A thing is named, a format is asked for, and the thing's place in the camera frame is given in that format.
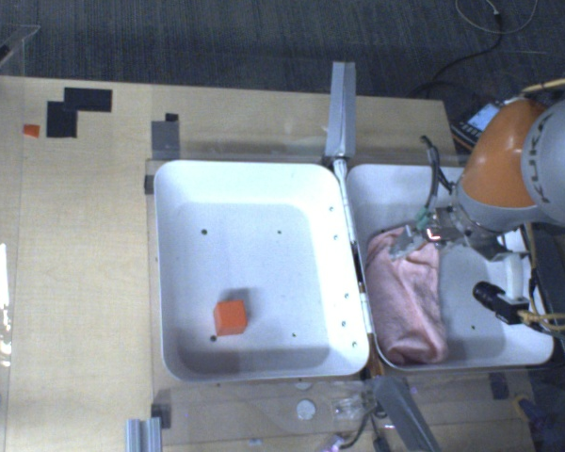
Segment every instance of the pink cloth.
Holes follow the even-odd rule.
[[[431,243],[392,261],[402,228],[368,243],[366,289],[379,347],[392,363],[438,363],[448,356],[438,294],[440,256]]]

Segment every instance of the gray floor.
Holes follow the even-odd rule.
[[[525,23],[535,2],[492,1],[505,30]],[[494,27],[481,0],[461,3]],[[404,96],[495,41],[459,17],[455,0],[0,0],[5,32],[9,24],[41,25],[27,49],[34,76],[328,92],[331,62],[348,60],[359,94],[375,96]],[[565,0],[539,0],[525,29],[444,79],[507,98],[564,73]],[[431,96],[450,117],[471,104],[455,89]],[[553,424],[540,450],[565,450],[565,368],[533,373],[532,384]]]

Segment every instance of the small screen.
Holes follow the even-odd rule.
[[[488,126],[493,116],[495,116],[499,110],[500,108],[497,105],[487,104],[482,107],[479,112],[477,112],[471,119],[469,119],[468,122],[476,129],[483,131]]]

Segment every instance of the orange block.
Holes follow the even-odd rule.
[[[40,127],[36,124],[25,124],[23,126],[23,133],[26,136],[38,138],[40,137]]]
[[[238,335],[247,328],[247,313],[242,299],[220,301],[214,309],[216,335]]]

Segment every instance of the wooden table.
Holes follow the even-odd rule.
[[[62,101],[65,87],[112,89],[112,112],[79,112],[76,139],[46,138],[46,103]],[[15,88],[24,95],[24,122],[42,132],[22,137],[6,450],[119,452],[125,421],[148,418],[153,402],[143,188],[151,121],[179,114],[186,153],[303,150],[311,159],[324,145],[329,96],[0,77],[0,89]],[[423,162],[418,137],[427,134],[452,161],[441,103],[361,97],[357,115],[359,152]],[[512,395],[531,396],[525,372],[507,376]],[[486,374],[418,377],[411,385],[444,450],[533,450],[526,423],[509,399],[492,399]],[[230,406],[213,390],[181,385],[179,393],[202,413]],[[166,450],[311,452],[328,435],[307,427],[300,436],[272,432],[248,442],[239,429],[256,420],[273,422],[263,411],[230,416],[222,429],[243,440],[209,443],[195,433],[196,444]],[[402,450],[393,430],[387,436]],[[354,450],[371,449],[368,430]]]

